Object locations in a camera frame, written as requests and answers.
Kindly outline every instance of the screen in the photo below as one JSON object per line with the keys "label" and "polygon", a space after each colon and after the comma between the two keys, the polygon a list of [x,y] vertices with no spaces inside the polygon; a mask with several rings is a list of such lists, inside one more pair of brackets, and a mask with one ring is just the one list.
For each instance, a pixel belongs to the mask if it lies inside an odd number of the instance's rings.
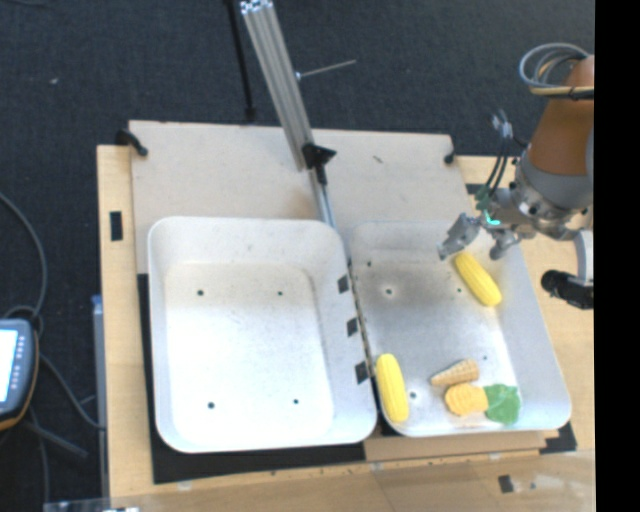
{"label": "screen", "polygon": [[18,331],[14,329],[0,329],[0,402],[7,399],[13,356],[18,343]]}

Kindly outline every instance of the black pole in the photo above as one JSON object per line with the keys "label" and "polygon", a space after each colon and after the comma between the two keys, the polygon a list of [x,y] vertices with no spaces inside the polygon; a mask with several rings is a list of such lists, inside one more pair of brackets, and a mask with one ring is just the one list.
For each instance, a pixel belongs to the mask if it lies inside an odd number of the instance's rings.
{"label": "black pole", "polygon": [[256,108],[253,106],[253,99],[251,97],[249,74],[247,73],[247,64],[244,59],[244,52],[242,51],[242,43],[240,41],[240,31],[238,30],[238,20],[236,18],[235,7],[233,5],[233,0],[223,1],[227,6],[227,12],[229,13],[229,22],[231,23],[231,31],[233,32],[233,42],[236,47],[236,55],[238,57],[240,74],[242,76],[242,88],[244,89],[244,97],[247,102],[247,106],[244,111],[245,118],[248,123],[253,123],[256,120]]}

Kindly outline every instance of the white tray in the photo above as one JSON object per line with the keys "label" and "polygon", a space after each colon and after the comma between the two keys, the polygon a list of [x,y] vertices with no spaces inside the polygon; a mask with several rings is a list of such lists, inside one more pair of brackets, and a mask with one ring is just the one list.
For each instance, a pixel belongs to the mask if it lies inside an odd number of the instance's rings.
{"label": "white tray", "polygon": [[148,268],[156,424],[169,446],[226,452],[371,433],[375,401],[362,335],[348,328],[357,312],[335,230],[168,217],[149,231]]}
{"label": "white tray", "polygon": [[[492,261],[492,239],[482,232],[466,249],[502,291],[502,302],[488,308],[471,295],[451,259],[438,256],[436,244],[450,227],[450,221],[371,222],[354,229],[352,270],[372,364],[382,353],[394,354],[408,395],[409,418],[387,421],[414,437],[563,426],[570,398],[520,248]],[[445,390],[429,378],[468,357],[480,367],[474,384],[518,386],[522,408],[516,423],[447,410]]]}

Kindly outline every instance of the black carpet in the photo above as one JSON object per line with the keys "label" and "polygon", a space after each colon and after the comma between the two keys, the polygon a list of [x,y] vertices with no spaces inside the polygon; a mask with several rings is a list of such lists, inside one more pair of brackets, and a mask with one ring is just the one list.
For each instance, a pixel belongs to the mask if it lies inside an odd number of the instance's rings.
{"label": "black carpet", "polygon": [[[458,153],[492,155],[488,115],[502,108],[531,136],[544,101],[518,77],[543,43],[595,48],[595,0],[276,0],[295,68],[357,64],[301,82],[315,128],[450,134]],[[277,125],[242,20],[256,122]],[[46,252],[42,351],[96,416],[92,296],[100,293],[96,145],[130,119],[244,122],[223,0],[0,0],[0,192],[31,221]],[[40,264],[0,204],[0,315],[35,304]],[[87,450],[46,442],[49,498],[98,497],[97,432],[48,368],[33,409],[41,426]],[[39,438],[0,434],[0,511],[41,510]]]}

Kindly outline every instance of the tray containing toy food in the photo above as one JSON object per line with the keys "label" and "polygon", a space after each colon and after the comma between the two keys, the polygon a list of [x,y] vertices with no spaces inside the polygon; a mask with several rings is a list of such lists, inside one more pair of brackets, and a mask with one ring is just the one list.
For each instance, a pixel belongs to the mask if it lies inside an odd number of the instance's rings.
{"label": "tray containing toy food", "polygon": [[553,430],[571,403],[518,246],[481,232],[440,260],[449,221],[368,222],[350,240],[381,409],[412,437]]}

